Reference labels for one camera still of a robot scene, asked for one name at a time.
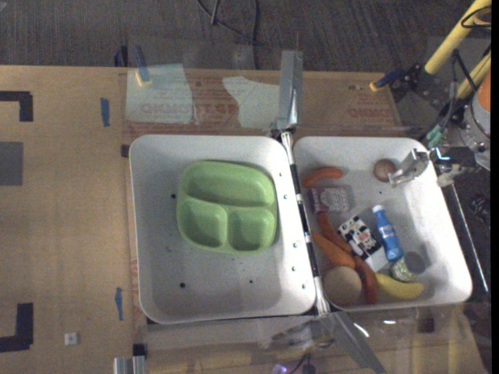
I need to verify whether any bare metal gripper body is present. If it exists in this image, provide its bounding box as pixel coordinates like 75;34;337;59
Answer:
428;122;492;171

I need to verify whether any brown round biscuit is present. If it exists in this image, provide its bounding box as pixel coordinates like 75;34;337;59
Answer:
373;158;399;183

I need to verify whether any white plastic tray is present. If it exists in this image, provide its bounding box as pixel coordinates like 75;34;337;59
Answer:
292;135;474;312
128;133;317;325

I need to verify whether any blue bottle white cap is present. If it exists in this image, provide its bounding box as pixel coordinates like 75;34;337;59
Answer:
370;204;405;263

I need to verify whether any red and white packet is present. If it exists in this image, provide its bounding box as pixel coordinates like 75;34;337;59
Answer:
309;185;354;214

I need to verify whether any black and white cow carton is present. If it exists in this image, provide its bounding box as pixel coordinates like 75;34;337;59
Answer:
337;213;389;273

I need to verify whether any orange sausage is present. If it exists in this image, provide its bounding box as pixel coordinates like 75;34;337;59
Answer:
316;211;352;254
303;166;345;189

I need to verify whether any small green can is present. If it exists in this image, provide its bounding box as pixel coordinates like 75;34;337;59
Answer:
389;252;426;284

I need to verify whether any orange carrot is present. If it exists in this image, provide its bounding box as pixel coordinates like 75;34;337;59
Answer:
311;231;356;270

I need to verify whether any thin black and white rod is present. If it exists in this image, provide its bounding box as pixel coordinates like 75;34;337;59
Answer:
280;130;331;316

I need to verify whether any red-brown sausage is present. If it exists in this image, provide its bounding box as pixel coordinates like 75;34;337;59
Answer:
353;256;379;305

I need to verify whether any yellow banana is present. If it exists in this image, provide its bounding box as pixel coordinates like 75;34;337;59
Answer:
374;271;426;302

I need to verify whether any brown bread roll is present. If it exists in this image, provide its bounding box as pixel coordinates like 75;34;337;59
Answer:
323;266;363;307

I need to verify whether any green divided plate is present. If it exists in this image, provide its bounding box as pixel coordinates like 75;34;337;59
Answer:
175;159;280;255

